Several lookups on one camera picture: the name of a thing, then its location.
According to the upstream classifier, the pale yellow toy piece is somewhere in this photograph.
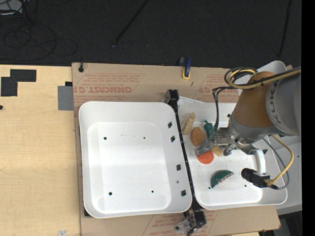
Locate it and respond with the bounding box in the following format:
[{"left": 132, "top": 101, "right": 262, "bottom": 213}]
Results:
[{"left": 212, "top": 145, "right": 225, "bottom": 157}]

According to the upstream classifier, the orange toy bread slice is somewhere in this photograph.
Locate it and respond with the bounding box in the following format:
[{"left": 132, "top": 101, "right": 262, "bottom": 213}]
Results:
[{"left": 189, "top": 126, "right": 207, "bottom": 147}]

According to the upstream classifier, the white paper label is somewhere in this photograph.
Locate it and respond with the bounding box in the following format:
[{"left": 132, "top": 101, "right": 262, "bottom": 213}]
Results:
[{"left": 179, "top": 95, "right": 205, "bottom": 106}]

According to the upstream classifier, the white plastic tray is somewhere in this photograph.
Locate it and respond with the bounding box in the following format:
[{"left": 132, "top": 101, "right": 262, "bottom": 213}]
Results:
[
  {"left": 177, "top": 102, "right": 288, "bottom": 211},
  {"left": 78, "top": 101, "right": 193, "bottom": 219}
]

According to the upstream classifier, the thin black rod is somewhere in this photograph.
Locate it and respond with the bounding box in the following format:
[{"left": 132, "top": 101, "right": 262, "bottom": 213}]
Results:
[{"left": 171, "top": 99, "right": 200, "bottom": 215}]

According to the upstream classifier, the teal green toy bottle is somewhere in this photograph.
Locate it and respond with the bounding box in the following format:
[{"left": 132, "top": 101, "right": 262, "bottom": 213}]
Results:
[{"left": 203, "top": 119, "right": 218, "bottom": 140}]

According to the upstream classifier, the brown cardboard board red print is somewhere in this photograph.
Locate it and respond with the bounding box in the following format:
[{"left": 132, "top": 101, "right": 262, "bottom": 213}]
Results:
[{"left": 71, "top": 62, "right": 294, "bottom": 236}]

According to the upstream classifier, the beige toy bread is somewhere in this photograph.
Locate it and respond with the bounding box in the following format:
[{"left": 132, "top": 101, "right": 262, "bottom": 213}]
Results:
[{"left": 182, "top": 112, "right": 196, "bottom": 135}]

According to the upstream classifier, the orange-red round toy slice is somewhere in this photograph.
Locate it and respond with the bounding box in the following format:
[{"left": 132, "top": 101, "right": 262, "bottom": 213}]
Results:
[{"left": 196, "top": 150, "right": 215, "bottom": 165}]

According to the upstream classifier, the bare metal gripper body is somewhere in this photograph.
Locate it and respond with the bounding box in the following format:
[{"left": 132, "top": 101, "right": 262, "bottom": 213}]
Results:
[{"left": 213, "top": 127, "right": 252, "bottom": 153}]

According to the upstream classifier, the green toy watermelon slice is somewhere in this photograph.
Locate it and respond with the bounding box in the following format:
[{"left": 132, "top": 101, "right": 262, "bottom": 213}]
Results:
[{"left": 210, "top": 170, "right": 234, "bottom": 189}]

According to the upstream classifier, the black block with thin wires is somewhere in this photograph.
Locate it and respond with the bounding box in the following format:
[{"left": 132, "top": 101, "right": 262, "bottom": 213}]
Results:
[
  {"left": 163, "top": 89, "right": 180, "bottom": 105},
  {"left": 191, "top": 209, "right": 207, "bottom": 229}
]

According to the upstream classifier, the black cylinder on white bracket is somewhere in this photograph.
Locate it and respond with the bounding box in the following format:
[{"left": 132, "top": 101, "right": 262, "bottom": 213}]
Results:
[{"left": 241, "top": 148, "right": 272, "bottom": 189}]

